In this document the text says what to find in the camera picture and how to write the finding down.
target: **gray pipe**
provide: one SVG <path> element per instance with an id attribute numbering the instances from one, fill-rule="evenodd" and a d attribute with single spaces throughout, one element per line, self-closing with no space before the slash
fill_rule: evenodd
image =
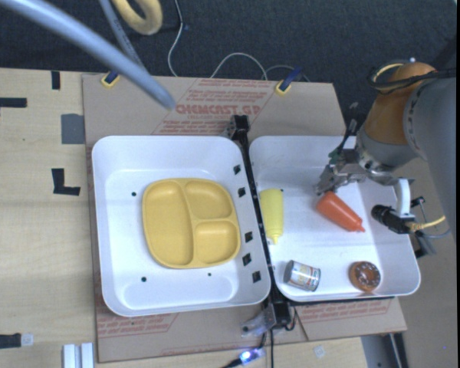
<path id="1" fill-rule="evenodd" d="M 163 107 L 176 102 L 148 72 L 75 18 L 44 0 L 0 0 L 0 5 L 61 36 L 92 55 L 110 69 L 138 85 Z"/>
<path id="2" fill-rule="evenodd" d="M 126 56 L 131 58 L 135 63 L 143 67 L 143 62 L 138 56 L 135 48 L 130 42 L 130 39 L 127 37 L 126 33 L 123 30 L 120 20 L 118 19 L 116 12 L 113 10 L 113 6 L 110 3 L 110 0 L 98 0 L 100 7 L 102 8 L 104 15 L 106 16 L 107 22 L 111 30 L 114 33 L 114 36 L 117 39 L 117 43 L 123 49 Z"/>
<path id="3" fill-rule="evenodd" d="M 443 212 L 456 240 L 456 78 L 423 83 L 409 98 L 404 132 L 429 165 Z"/>

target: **canned food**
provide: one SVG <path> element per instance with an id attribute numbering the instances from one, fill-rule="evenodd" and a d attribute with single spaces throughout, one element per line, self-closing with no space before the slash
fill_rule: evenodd
<path id="1" fill-rule="evenodd" d="M 315 291 L 319 286 L 320 269 L 289 261 L 284 269 L 284 283 L 306 291 Z"/>

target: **white cable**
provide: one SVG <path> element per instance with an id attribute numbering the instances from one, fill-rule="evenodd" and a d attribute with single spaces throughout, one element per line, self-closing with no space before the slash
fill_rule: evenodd
<path id="1" fill-rule="evenodd" d="M 176 48 L 176 45 L 179 43 L 179 40 L 180 40 L 181 34 L 182 34 L 182 30 L 184 29 L 184 23 L 183 23 L 183 19 L 182 19 L 182 11 L 181 11 L 181 8 L 180 8 L 180 5 L 179 5 L 179 1 L 174 0 L 174 4 L 176 5 L 176 10 L 177 10 L 177 15 L 179 16 L 180 26 L 179 26 L 179 31 L 177 33 L 176 39 L 174 40 L 174 42 L 172 44 L 172 47 L 169 50 L 169 54 L 167 55 L 167 64 L 169 65 L 169 69 L 170 69 L 170 72 L 172 73 L 172 75 L 177 77 L 178 75 L 177 75 L 177 73 L 175 72 L 175 70 L 173 69 L 173 66 L 172 66 L 172 53 L 174 52 L 174 49 Z M 259 68 L 261 68 L 262 73 L 263 73 L 262 77 L 265 78 L 265 80 L 268 79 L 268 76 L 266 74 L 266 70 L 264 69 L 264 67 L 262 67 L 261 63 L 259 63 L 259 61 L 257 61 L 257 59 L 255 59 L 255 57 L 252 57 L 250 54 L 241 53 L 241 52 L 231 53 L 227 57 L 225 57 L 222 60 L 222 62 L 218 65 L 218 67 L 216 68 L 215 72 L 213 72 L 211 77 L 214 77 L 217 74 L 217 72 L 220 70 L 222 65 L 229 58 L 231 58 L 233 56 L 244 56 L 244 57 L 250 58 L 251 60 L 253 60 L 259 66 Z"/>
<path id="2" fill-rule="evenodd" d="M 183 20 L 182 20 L 181 8 L 179 7 L 179 1 L 174 0 L 174 4 L 176 5 L 177 15 L 179 16 L 180 26 L 179 26 L 179 31 L 177 32 L 176 39 L 174 40 L 174 42 L 172 44 L 172 47 L 170 48 L 169 53 L 167 54 L 167 64 L 169 65 L 169 69 L 170 69 L 170 72 L 172 72 L 172 75 L 177 77 L 178 75 L 174 71 L 173 66 L 172 66 L 172 53 L 174 52 L 174 49 L 176 48 L 176 45 L 178 44 L 179 39 L 181 38 L 182 30 L 184 29 L 184 23 L 183 23 Z"/>
<path id="3" fill-rule="evenodd" d="M 124 75 L 167 109 L 176 102 L 169 92 L 137 63 L 77 19 L 45 0 L 0 0 L 0 5 L 77 45 L 109 68 Z"/>
<path id="4" fill-rule="evenodd" d="M 250 54 L 246 54 L 246 53 L 241 53 L 241 52 L 235 52 L 235 53 L 231 53 L 229 54 L 227 57 L 225 57 L 222 62 L 220 64 L 218 64 L 218 67 L 215 69 L 215 72 L 213 72 L 212 76 L 211 77 L 215 77 L 216 73 L 218 71 L 220 71 L 220 68 L 222 67 L 222 65 L 229 59 L 229 58 L 232 58 L 234 56 L 243 56 L 245 58 L 250 58 L 252 61 L 254 61 L 258 66 L 259 68 L 261 68 L 261 71 L 262 71 L 262 77 L 264 78 L 264 80 L 266 81 L 268 79 L 268 74 L 266 73 L 266 70 L 264 69 L 264 67 L 262 67 L 261 63 L 259 63 L 259 61 L 255 58 L 255 57 L 252 57 Z"/>

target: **donut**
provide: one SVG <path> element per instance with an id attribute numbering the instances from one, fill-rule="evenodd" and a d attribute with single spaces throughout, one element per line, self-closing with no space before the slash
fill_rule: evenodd
<path id="1" fill-rule="evenodd" d="M 350 267 L 350 280 L 361 291 L 373 291 L 380 284 L 380 270 L 369 261 L 356 261 Z"/>

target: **dark carpet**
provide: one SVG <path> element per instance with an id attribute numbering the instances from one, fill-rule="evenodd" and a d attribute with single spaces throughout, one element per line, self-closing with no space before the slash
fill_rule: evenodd
<path id="1" fill-rule="evenodd" d="M 48 0 L 115 44 L 97 0 Z M 169 76 L 167 54 L 179 26 L 173 0 L 160 0 L 160 33 L 126 26 L 152 75 Z M 456 66 L 457 5 L 453 0 L 179 0 L 185 30 L 172 65 L 179 76 L 208 77 L 230 53 L 250 54 L 265 68 L 300 66 L 311 81 L 335 86 L 343 115 L 362 123 L 375 98 L 366 77 L 395 59 Z M 0 7 L 0 67 L 104 72 L 75 46 Z M 269 73 L 282 79 L 285 69 Z M 217 77 L 260 79 L 250 59 L 233 57 Z M 357 102 L 358 108 L 349 109 Z"/>

